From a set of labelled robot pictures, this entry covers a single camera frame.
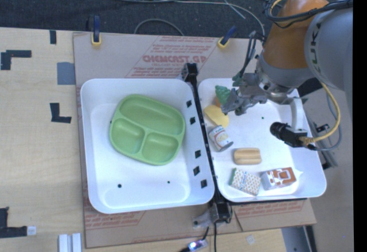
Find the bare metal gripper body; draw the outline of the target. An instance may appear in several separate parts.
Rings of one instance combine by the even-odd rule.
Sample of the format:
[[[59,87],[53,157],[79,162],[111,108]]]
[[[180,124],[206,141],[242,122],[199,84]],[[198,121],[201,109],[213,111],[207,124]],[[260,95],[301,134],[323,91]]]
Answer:
[[[295,89],[273,82],[265,73],[244,73],[236,76],[237,95],[249,104],[271,100],[287,104],[288,95]]]

